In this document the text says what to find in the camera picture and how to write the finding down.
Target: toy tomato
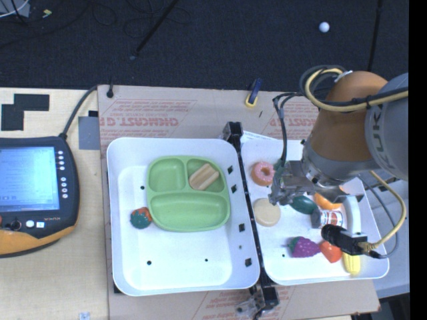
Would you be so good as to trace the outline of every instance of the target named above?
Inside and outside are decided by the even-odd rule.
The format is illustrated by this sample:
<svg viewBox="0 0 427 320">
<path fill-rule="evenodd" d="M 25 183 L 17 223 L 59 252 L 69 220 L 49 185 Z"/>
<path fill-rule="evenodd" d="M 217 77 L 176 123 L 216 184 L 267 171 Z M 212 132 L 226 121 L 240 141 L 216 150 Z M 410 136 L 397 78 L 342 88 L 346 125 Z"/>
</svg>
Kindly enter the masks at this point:
<svg viewBox="0 0 427 320">
<path fill-rule="evenodd" d="M 342 257 L 342 251 L 339 247 L 332 245 L 328 241 L 323 241 L 319 244 L 320 251 L 325 255 L 330 263 L 339 261 Z"/>
<path fill-rule="evenodd" d="M 337 209 L 337 208 L 339 208 L 341 206 L 340 203 L 335 203 L 335 204 L 331 203 L 323 195 L 321 195 L 321 194 L 319 194 L 317 192 L 314 193 L 313 200 L 323 210 L 334 210 L 334 209 Z"/>
</svg>

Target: green plate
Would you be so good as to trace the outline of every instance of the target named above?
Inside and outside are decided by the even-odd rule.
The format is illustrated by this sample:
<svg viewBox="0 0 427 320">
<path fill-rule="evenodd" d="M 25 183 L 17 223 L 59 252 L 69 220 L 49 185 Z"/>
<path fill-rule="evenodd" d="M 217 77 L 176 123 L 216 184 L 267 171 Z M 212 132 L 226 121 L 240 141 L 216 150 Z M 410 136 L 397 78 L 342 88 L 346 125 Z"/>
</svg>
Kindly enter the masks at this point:
<svg viewBox="0 0 427 320">
<path fill-rule="evenodd" d="M 189 177 L 209 163 L 220 176 L 205 190 L 193 189 Z M 147 172 L 147 202 L 153 222 L 168 231 L 207 231 L 230 217 L 230 196 L 222 170 L 211 160 L 193 156 L 160 157 Z"/>
</svg>

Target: button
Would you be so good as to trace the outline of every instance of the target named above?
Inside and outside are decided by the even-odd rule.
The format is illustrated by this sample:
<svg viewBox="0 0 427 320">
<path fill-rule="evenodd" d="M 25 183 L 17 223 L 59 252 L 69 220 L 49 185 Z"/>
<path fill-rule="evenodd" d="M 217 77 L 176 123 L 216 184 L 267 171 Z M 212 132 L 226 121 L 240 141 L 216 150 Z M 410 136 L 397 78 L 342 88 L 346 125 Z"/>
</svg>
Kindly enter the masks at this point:
<svg viewBox="0 0 427 320">
<path fill-rule="evenodd" d="M 25 222 L 26 227 L 32 228 L 32 227 L 34 227 L 34 225 L 35 225 L 35 222 L 31 219 L 29 219 L 28 221 Z"/>
</svg>

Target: screen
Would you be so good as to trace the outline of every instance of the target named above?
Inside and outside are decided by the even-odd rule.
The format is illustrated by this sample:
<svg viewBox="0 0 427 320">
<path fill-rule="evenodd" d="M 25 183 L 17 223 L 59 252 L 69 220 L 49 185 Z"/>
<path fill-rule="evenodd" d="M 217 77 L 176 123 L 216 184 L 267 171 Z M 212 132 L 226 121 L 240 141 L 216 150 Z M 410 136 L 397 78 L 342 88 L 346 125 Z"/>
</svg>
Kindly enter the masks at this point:
<svg viewBox="0 0 427 320">
<path fill-rule="evenodd" d="M 0 211 L 58 210 L 54 147 L 0 147 Z"/>
</svg>

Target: cardboard sheet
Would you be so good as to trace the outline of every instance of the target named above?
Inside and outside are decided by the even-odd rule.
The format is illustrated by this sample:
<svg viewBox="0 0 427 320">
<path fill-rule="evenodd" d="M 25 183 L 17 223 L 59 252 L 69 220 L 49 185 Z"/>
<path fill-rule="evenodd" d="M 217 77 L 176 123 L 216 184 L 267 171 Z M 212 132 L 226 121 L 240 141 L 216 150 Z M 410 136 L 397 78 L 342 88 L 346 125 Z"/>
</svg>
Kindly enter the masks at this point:
<svg viewBox="0 0 427 320">
<path fill-rule="evenodd" d="M 229 121 L 241 122 L 244 131 L 281 139 L 282 131 L 272 103 L 280 93 L 260 91 L 256 106 L 249 108 L 244 103 L 247 91 L 115 86 L 114 96 L 109 98 L 108 89 L 107 85 L 98 87 L 110 318 L 247 319 L 236 313 L 236 305 L 250 297 L 247 289 L 144 297 L 114 292 L 105 153 L 118 137 L 218 138 Z M 303 97 L 289 100 L 285 104 L 288 139 L 305 139 L 317 112 Z M 313 319 L 379 309 L 371 280 L 277 286 L 276 290 L 280 304 L 262 319 Z"/>
</svg>

